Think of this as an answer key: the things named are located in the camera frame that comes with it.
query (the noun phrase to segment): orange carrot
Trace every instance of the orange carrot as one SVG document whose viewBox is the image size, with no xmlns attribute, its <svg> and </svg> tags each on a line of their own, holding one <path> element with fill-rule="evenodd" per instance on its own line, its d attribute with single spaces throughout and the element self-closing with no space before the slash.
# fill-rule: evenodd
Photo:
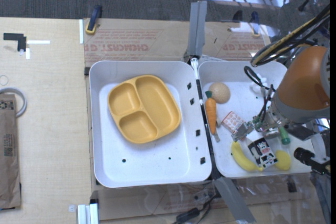
<svg viewBox="0 0 336 224">
<path fill-rule="evenodd" d="M 205 113 L 208 120 L 209 128 L 211 134 L 214 134 L 216 131 L 216 101 L 211 98 L 212 92 L 206 91 L 207 100 L 205 101 Z"/>
</svg>

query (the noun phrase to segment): light wood surface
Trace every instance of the light wood surface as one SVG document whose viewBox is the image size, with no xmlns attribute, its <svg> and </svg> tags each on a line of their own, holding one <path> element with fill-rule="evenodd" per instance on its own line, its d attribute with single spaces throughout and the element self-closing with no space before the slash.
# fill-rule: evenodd
<svg viewBox="0 0 336 224">
<path fill-rule="evenodd" d="M 21 89 L 27 110 L 17 119 L 22 206 L 0 212 L 1 224 L 76 223 L 69 206 L 88 204 L 92 194 L 84 49 L 79 21 L 0 18 L 3 33 L 21 33 L 30 59 L 17 42 L 0 39 L 0 75 Z M 313 185 L 309 199 L 249 206 L 258 223 L 325 223 Z M 176 214 L 102 221 L 115 224 L 174 222 Z M 211 210 L 201 223 L 236 223 L 227 208 Z"/>
</svg>

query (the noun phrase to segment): brown ball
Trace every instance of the brown ball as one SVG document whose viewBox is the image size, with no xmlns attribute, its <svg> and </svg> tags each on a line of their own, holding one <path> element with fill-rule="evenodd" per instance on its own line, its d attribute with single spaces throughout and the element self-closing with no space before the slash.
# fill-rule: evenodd
<svg viewBox="0 0 336 224">
<path fill-rule="evenodd" d="M 226 103 L 231 96 L 230 89 L 222 82 L 214 82 L 210 85 L 209 91 L 212 92 L 211 98 L 218 104 Z"/>
</svg>

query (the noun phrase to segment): brown paper bag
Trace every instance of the brown paper bag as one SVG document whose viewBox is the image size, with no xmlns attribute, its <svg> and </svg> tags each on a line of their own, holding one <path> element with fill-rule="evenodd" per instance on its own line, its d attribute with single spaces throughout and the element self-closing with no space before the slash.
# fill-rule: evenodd
<svg viewBox="0 0 336 224">
<path fill-rule="evenodd" d="M 21 204 L 14 94 L 0 94 L 0 209 Z"/>
</svg>

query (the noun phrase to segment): yellow divided plate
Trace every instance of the yellow divided plate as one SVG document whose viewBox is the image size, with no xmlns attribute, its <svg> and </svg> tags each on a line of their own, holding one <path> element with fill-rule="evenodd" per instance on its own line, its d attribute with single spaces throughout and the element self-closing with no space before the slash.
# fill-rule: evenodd
<svg viewBox="0 0 336 224">
<path fill-rule="evenodd" d="M 113 87 L 107 103 L 121 134 L 136 144 L 171 133 L 181 121 L 172 94 L 164 82 L 153 75 L 138 76 Z"/>
</svg>

